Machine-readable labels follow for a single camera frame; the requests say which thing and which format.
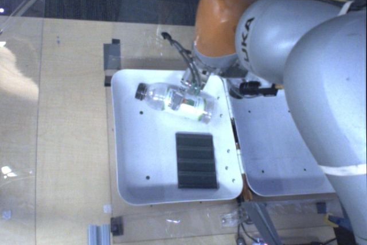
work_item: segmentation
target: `black bottle cap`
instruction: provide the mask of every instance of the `black bottle cap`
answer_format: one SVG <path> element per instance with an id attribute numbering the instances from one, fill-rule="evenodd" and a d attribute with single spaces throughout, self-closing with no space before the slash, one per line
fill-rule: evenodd
<path id="1" fill-rule="evenodd" d="M 139 99 L 139 100 L 143 100 L 143 99 L 144 99 L 144 96 L 145 96 L 146 91 L 147 91 L 147 84 L 140 83 L 140 84 L 138 85 L 138 89 L 136 90 L 135 98 L 136 98 L 136 99 Z"/>

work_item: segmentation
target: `plastic bottle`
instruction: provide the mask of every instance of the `plastic bottle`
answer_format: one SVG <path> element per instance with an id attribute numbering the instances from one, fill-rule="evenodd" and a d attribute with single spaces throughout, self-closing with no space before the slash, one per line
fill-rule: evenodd
<path id="1" fill-rule="evenodd" d="M 144 100 L 151 108 L 209 123 L 214 99 L 208 95 L 190 95 L 185 89 L 166 83 L 140 83 L 135 98 Z"/>

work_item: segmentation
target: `bottle label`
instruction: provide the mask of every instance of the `bottle label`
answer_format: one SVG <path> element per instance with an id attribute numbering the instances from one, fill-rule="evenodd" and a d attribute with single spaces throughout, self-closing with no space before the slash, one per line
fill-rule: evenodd
<path id="1" fill-rule="evenodd" d="M 178 110 L 172 110 L 173 96 L 177 92 L 176 89 L 168 88 L 164 99 L 162 110 L 172 114 L 184 116 L 193 120 L 201 120 L 205 114 L 206 99 L 199 96 L 186 94 L 183 98 Z"/>

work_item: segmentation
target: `white cable tie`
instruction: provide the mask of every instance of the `white cable tie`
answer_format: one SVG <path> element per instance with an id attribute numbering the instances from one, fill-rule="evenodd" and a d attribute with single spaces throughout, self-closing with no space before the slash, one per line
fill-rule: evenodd
<path id="1" fill-rule="evenodd" d="M 344 5 L 342 6 L 342 9 L 339 11 L 338 16 L 346 14 L 353 2 L 354 0 L 345 2 Z"/>
<path id="2" fill-rule="evenodd" d="M 349 166 L 323 166 L 319 165 L 324 174 L 329 174 L 331 176 L 359 176 L 367 174 L 367 164 L 361 165 L 349 165 Z"/>

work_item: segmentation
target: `wooden table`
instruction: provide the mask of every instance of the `wooden table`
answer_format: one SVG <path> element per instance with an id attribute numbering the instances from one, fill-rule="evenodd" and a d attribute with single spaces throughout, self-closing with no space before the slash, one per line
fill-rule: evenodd
<path id="1" fill-rule="evenodd" d="M 23 26 L 32 30 L 40 19 L 23 18 Z M 186 48 L 190 48 L 193 27 L 112 22 L 44 19 L 39 81 L 38 124 L 29 124 L 26 116 L 13 122 L 23 134 L 36 130 L 37 165 L 30 196 L 35 195 L 36 207 L 30 210 L 29 223 L 33 230 L 22 230 L 21 223 L 6 227 L 0 223 L 2 244 L 87 244 L 90 224 L 110 222 L 110 205 L 123 202 L 115 190 L 115 161 L 111 158 L 111 132 L 108 129 L 110 100 L 104 87 L 103 44 L 118 38 L 124 58 L 140 60 L 155 58 L 180 63 L 179 54 L 163 41 L 159 32 L 167 31 Z M 18 150 L 23 157 L 31 157 Z M 131 207 L 129 213 L 143 213 L 149 207 Z M 20 214 L 27 209 L 19 208 Z M 322 225 L 322 216 L 312 221 L 304 215 L 305 223 L 283 230 L 279 234 L 287 244 L 312 240 L 328 240 L 333 230 Z M 167 239 L 131 244 L 236 244 L 236 234 Z"/>

